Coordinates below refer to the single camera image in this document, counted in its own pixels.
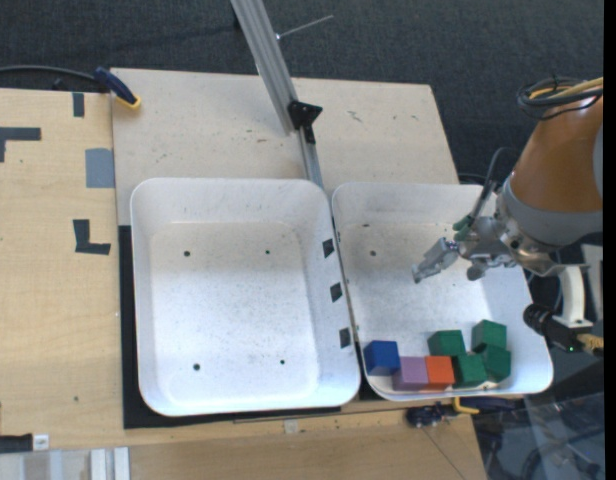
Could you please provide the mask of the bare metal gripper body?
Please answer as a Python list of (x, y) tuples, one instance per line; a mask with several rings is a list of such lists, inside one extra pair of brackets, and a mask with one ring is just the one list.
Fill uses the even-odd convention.
[(497, 202), (492, 215), (483, 216), (474, 208), (457, 221), (456, 242), (462, 258), (485, 259), (491, 268), (520, 266), (535, 275), (559, 275), (564, 270), (552, 257), (558, 247), (532, 237), (505, 202)]

